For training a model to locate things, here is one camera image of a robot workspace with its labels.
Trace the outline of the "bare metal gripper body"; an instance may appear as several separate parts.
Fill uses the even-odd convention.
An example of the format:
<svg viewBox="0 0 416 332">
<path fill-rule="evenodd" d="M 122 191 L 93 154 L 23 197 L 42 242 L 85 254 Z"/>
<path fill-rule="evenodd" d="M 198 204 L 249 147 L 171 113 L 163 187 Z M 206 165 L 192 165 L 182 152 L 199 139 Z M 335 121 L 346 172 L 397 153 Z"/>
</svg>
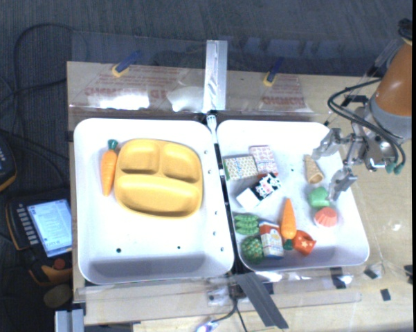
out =
<svg viewBox="0 0 416 332">
<path fill-rule="evenodd" d="M 370 128 L 355 122 L 351 125 L 343 169 L 350 172 L 355 165 L 365 165 L 371 172 L 381 168 L 393 172 L 398 162 L 397 148 Z"/>
</svg>

